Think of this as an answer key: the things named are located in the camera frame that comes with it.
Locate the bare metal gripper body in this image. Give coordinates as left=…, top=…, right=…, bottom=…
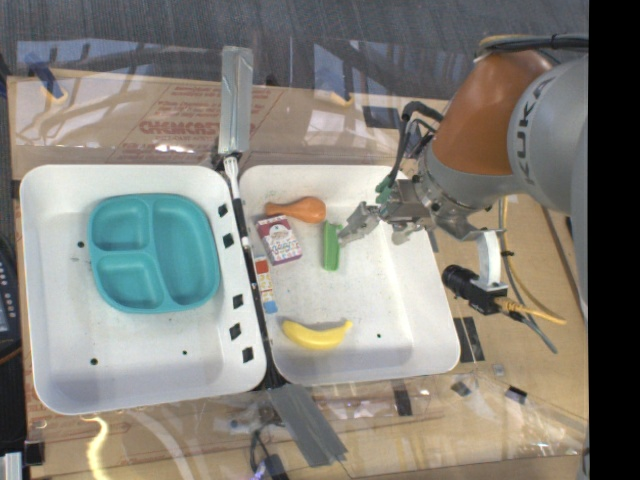
left=378, top=179, right=476, bottom=246

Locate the green toy bean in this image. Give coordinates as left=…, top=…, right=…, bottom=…
left=321, top=220, right=345, bottom=273

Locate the orange toy chicken drumstick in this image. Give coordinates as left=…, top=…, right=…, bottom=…
left=264, top=196, right=328, bottom=225

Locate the pink and white small carton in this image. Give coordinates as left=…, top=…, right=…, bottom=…
left=255, top=214, right=304, bottom=268

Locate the white plastic tray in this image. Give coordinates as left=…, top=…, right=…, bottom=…
left=18, top=163, right=268, bottom=416
left=238, top=163, right=462, bottom=388

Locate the red white blue packet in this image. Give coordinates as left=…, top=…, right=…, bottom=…
left=253, top=255, right=279, bottom=315

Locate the yellow banana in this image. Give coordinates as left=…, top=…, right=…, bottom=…
left=280, top=318, right=355, bottom=352

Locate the teal divided plate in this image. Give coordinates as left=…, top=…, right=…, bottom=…
left=87, top=192, right=223, bottom=315

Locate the brown cardboard board red print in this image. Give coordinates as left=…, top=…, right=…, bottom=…
left=5, top=75, right=590, bottom=480

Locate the black cylinder on white bracket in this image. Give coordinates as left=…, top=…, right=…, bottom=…
left=441, top=227, right=510, bottom=317

